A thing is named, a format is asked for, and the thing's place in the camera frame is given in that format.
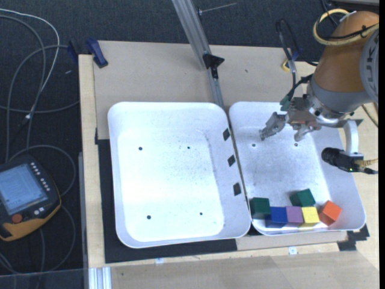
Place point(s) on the blue cube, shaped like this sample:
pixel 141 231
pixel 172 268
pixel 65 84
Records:
pixel 278 215

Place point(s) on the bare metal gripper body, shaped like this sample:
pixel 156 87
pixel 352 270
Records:
pixel 303 115

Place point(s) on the yellow cube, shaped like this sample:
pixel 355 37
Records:
pixel 309 216

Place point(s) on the black cylinder on white bracket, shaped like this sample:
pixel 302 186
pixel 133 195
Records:
pixel 346 152

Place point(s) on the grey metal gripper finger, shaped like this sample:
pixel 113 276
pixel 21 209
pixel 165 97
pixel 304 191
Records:
pixel 303 131
pixel 272 127

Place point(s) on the orange cube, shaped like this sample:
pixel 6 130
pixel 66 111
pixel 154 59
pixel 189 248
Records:
pixel 330 212

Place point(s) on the purple cube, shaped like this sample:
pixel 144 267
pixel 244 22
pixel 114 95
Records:
pixel 294 214

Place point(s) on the pale wood board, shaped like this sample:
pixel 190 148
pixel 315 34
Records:
pixel 162 71

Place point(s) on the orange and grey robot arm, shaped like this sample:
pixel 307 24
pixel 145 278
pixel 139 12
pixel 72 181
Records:
pixel 343 68

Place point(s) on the white plastic tray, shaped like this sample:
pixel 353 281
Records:
pixel 171 173
pixel 288 173

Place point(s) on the green cube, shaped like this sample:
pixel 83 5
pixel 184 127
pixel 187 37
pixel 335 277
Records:
pixel 303 198
pixel 260 207

